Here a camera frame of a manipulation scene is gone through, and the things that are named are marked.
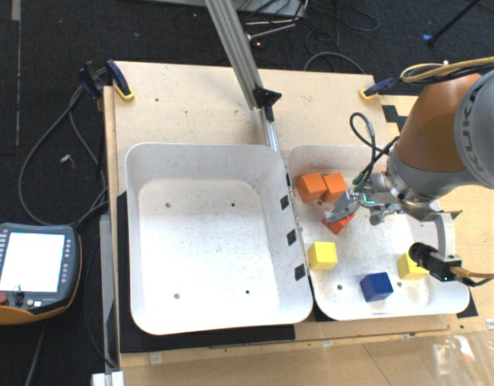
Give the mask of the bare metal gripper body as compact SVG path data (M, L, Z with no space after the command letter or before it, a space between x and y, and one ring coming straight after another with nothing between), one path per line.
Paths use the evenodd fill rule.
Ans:
M431 207L436 198L421 194L409 187L393 173L372 173L369 177L360 173L352 180L357 202L370 212L370 223L381 224L387 216L407 214L423 223L433 221L440 213Z

